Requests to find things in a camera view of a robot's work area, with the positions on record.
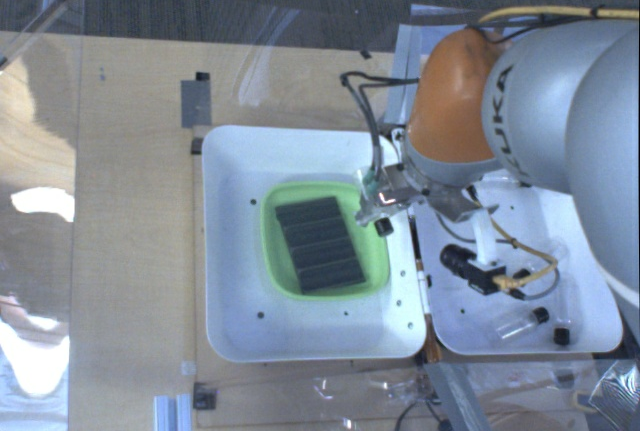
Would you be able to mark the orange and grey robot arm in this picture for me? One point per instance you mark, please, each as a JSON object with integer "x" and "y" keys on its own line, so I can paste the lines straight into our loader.
{"x": 540, "y": 119}

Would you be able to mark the white plastic tray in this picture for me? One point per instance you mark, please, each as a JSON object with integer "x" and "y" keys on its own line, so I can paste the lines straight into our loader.
{"x": 470, "y": 329}
{"x": 235, "y": 244}

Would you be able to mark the green plate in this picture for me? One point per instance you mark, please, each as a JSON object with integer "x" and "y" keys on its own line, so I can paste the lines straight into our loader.
{"x": 272, "y": 264}

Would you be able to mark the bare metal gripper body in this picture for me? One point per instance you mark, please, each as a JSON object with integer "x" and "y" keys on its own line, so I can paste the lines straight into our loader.
{"x": 402, "y": 186}

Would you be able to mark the black cylinder on white bracket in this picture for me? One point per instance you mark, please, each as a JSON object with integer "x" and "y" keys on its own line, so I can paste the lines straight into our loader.
{"x": 479, "y": 269}

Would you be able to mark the black ribbed rectangular block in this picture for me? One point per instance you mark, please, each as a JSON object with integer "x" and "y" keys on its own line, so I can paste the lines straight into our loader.
{"x": 322, "y": 246}

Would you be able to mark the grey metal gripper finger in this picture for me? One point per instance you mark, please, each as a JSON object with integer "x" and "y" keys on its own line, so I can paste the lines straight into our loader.
{"x": 369, "y": 213}

